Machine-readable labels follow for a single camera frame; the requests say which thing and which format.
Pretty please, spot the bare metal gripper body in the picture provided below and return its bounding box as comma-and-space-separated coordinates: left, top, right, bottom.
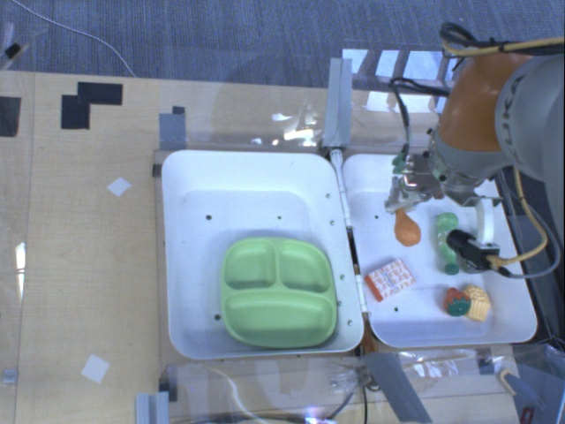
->
392, 154, 447, 201

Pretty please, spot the orange toy drumstick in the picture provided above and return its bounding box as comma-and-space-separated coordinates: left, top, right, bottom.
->
393, 208, 422, 248

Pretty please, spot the green plastic bottle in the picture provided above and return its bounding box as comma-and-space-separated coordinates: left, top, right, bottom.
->
435, 211, 463, 276

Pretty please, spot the orange and white carton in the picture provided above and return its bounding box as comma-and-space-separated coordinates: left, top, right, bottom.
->
364, 258, 418, 303

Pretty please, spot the red toy strawberry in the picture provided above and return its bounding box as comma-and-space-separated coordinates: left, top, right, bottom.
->
443, 286, 472, 318

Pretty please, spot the yellow toy cupcake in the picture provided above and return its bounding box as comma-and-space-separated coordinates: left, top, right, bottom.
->
461, 284, 493, 323

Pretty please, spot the white plastic tray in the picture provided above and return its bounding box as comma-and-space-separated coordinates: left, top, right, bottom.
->
342, 153, 539, 350
161, 149, 365, 361

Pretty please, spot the green divided plate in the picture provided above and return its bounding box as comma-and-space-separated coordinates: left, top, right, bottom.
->
220, 237, 339, 350

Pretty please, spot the black cylinder on white bracket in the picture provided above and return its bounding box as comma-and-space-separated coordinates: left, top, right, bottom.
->
445, 195, 502, 274

